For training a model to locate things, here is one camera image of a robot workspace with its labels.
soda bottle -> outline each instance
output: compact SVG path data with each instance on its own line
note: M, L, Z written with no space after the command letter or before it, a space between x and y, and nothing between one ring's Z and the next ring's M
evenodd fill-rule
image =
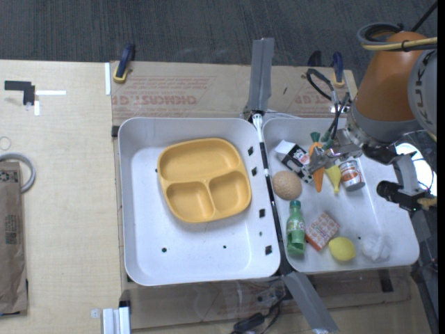
M291 200L289 203L289 218L286 222L286 249L289 255L305 253L305 221L301 214L301 202Z

blue clamp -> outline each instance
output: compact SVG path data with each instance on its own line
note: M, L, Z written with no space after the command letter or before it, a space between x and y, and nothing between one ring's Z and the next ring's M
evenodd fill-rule
M334 78L332 79L335 86L343 86L345 81L343 80L343 58L340 52L335 52L332 56L332 64L334 67Z
M113 80L116 83L124 83L127 78L127 64L134 58L134 47L132 43L127 43L124 48L124 53L120 59L119 65L114 69Z

white tray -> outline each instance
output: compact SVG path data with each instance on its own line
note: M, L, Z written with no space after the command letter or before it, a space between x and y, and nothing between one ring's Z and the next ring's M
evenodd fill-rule
M229 218L185 223L169 210L156 162L169 145L208 137L226 139L238 150L252 200L246 210ZM133 118L121 125L118 140L124 263L134 282L155 286L242 280L277 271L280 252L253 125L234 118Z
M263 135L270 174L287 170L275 154L281 141L297 143L306 150L310 133L324 133L330 119L274 118L264 123ZM339 127L344 126L340 119ZM163 197L156 174L159 154L169 145L195 138L221 137L232 143L246 166L252 187L249 207L237 214L208 223L185 223L175 218ZM236 118L133 118L119 130L124 263L129 277L145 286L267 278L280 265L275 224L264 177L256 129ZM309 225L322 212L340 225L337 236L351 239L356 258L336 261L325 247L319 252L307 244L300 257L287 256L292 267L305 273L323 273L407 266L419 257L419 244L409 214L387 202L377 192L381 180L396 181L392 166L361 156L366 186L347 192L342 186L334 195L325 175L317 193L303 184L298 200ZM285 238L289 201L275 196ZM388 238L387 260L373 262L361 252L368 236Z
M275 152L275 147L281 140L297 143L308 151L312 144L311 132L322 135L330 126L331 119L307 118L275 118L264 123L263 135L268 153L270 174L280 170L288 170ZM340 119L339 128L343 127L344 119ZM307 244L303 256L288 256L288 261L294 269L305 273L322 273L331 271L347 271L375 269L411 265L419 257L417 241L411 219L407 211L397 204L381 198L376 191L382 180L396 182L392 166L384 166L376 161L359 157L366 186L356 191L347 191L340 186L340 192L335 195L329 178L323 177L323 187L320 193L314 184L302 184L301 201L302 215L309 226L323 212L329 214L339 225L336 236L345 236L355 245L356 258L340 263L330 254L327 246L317 252ZM275 196L277 210L283 235L286 231L286 220L289 215L289 201ZM390 254L387 260L374 262L364 256L361 251L362 242L369 236L386 237L389 242Z

toy carrot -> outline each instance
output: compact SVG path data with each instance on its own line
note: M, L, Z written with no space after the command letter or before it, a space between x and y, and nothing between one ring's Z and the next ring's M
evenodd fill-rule
M311 138L312 138L312 145L309 148L309 157L312 156L312 152L314 151L315 147L322 148L323 145L318 142L320 140L320 133L319 132L311 132ZM323 183L323 175L325 173L325 168L319 168L318 170L315 170L314 173L312 173L312 179L314 180L315 189L317 192L321 192L321 185Z

lemon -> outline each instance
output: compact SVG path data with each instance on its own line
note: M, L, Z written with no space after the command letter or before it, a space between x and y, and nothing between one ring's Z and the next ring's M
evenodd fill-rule
M340 261L348 261L355 257L355 247L347 237L335 237L329 241L329 250Z

